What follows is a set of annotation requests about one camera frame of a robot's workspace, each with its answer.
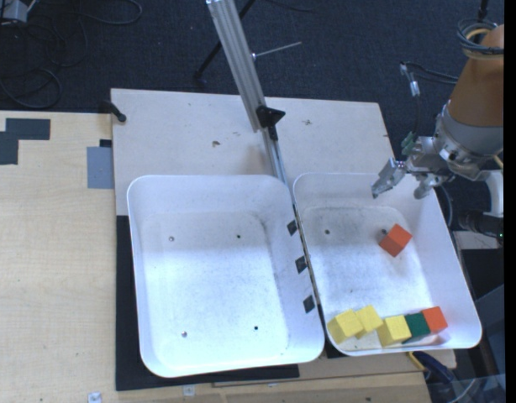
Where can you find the yellow cube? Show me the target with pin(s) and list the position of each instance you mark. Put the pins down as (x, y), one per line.
(369, 318)
(344, 326)
(395, 330)

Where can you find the pale wood board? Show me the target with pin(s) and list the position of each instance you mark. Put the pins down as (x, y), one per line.
(191, 141)

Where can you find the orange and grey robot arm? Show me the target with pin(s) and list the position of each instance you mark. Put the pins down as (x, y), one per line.
(478, 95)

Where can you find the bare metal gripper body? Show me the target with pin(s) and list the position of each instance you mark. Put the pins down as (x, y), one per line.
(430, 158)

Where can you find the green cube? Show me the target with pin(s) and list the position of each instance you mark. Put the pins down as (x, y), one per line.
(417, 326)

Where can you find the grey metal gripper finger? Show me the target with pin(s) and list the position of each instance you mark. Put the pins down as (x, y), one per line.
(424, 186)
(387, 179)

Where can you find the white plastic tray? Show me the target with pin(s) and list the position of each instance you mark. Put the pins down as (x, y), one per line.
(216, 275)
(359, 267)

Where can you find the black cylinder on white bracket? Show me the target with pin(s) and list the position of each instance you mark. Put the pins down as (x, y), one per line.
(482, 223)

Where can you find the orange cube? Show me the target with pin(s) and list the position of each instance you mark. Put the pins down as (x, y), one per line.
(435, 319)
(394, 240)

